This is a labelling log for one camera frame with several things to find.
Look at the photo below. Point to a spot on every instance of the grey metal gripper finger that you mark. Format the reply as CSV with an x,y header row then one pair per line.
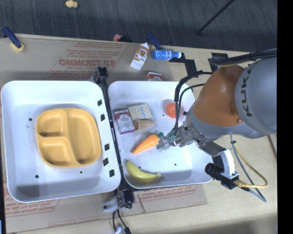
x,y
164,138
161,146

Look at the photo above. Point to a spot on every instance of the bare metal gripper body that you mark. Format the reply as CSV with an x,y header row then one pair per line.
x,y
186,136

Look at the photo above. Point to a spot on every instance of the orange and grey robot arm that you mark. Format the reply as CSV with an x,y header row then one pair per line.
x,y
222,101

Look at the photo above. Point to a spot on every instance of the orange carrot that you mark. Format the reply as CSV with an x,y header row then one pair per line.
x,y
146,144

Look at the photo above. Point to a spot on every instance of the white plastic tray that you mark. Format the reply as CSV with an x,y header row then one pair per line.
x,y
22,130
180,160

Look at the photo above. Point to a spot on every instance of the tan ice cream cone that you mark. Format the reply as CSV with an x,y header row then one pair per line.
x,y
142,124

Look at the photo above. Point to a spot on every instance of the orange ball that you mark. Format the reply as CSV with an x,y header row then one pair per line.
x,y
172,110

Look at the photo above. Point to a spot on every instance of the yellow banana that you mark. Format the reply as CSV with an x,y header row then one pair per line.
x,y
140,174

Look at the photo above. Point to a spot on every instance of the yellow patterned box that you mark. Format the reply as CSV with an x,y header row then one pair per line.
x,y
140,111

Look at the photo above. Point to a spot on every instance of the red and white packet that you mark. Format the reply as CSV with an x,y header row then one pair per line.
x,y
124,122

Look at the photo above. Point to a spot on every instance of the thin black and white rod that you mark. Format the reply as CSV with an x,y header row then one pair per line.
x,y
112,130

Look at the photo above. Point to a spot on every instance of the small orange and white carton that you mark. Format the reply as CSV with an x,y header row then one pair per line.
x,y
154,77

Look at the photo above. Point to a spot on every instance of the blue bottle with white cap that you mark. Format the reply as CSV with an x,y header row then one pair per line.
x,y
163,54

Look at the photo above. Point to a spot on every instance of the tall white and orange carton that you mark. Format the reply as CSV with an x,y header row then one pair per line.
x,y
139,56

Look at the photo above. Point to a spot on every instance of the orange divided plate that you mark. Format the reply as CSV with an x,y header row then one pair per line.
x,y
68,138

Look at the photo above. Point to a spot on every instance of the brown cardboard board, red print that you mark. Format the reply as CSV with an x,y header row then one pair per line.
x,y
63,57

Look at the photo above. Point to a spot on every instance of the small yellow toy biscuit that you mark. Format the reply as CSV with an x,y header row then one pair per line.
x,y
71,4

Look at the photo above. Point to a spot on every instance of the black cylinder on white bracket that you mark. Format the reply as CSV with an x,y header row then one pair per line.
x,y
225,168

